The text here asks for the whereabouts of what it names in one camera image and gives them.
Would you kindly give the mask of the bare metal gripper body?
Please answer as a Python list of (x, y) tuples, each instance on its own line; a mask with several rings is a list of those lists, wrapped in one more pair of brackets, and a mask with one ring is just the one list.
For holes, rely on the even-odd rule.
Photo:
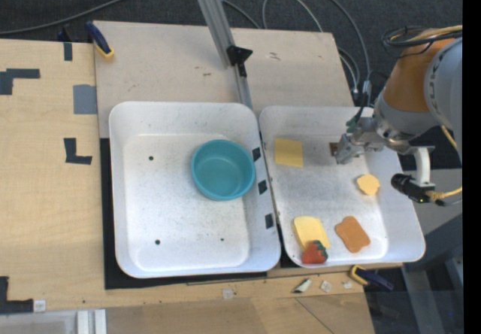
[(396, 129), (382, 117), (361, 117), (349, 136), (349, 143), (361, 152), (387, 147), (396, 153), (409, 153), (412, 135)]

